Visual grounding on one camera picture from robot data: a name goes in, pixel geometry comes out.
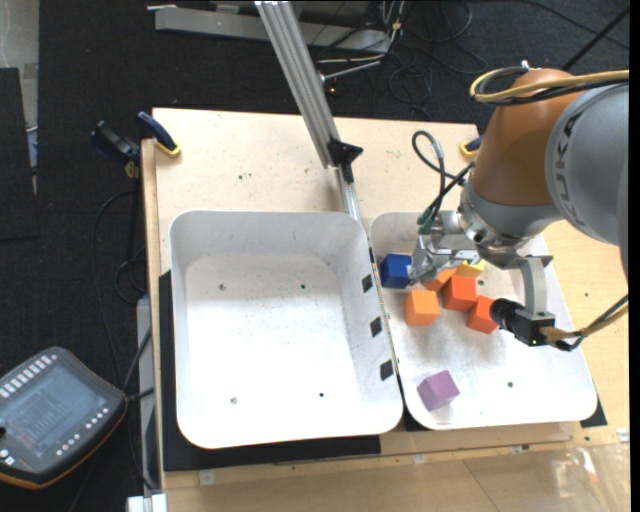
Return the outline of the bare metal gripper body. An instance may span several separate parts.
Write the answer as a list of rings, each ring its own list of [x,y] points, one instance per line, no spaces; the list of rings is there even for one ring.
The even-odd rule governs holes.
[[[470,253],[469,263],[484,259],[499,268],[508,268],[517,251],[531,240],[525,233],[516,236],[490,225],[477,212],[440,211],[426,234],[420,234],[416,248],[436,254]]]

